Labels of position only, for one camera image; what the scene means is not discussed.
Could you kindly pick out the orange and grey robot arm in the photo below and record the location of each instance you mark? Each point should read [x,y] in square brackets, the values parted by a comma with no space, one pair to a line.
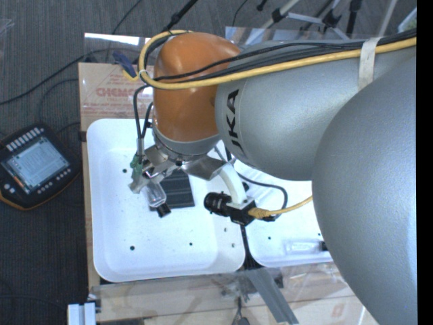
[277,124]

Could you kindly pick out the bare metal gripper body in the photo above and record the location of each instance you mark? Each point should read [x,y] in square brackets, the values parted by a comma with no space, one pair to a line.
[159,162]

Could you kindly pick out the white plastic tray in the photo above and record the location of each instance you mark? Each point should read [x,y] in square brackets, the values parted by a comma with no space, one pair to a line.
[159,242]
[291,229]

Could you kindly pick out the clear plastic bottle black cap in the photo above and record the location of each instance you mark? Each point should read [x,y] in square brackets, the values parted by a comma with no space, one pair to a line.
[302,245]
[155,196]

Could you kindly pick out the black cylinder on white bracket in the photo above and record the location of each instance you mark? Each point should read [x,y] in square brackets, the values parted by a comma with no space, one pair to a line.
[223,203]

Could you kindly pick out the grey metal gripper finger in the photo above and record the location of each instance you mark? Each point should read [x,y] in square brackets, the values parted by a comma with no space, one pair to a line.
[138,185]

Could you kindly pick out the black ribbed flat packet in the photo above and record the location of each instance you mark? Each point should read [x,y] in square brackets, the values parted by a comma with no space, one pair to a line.
[181,191]

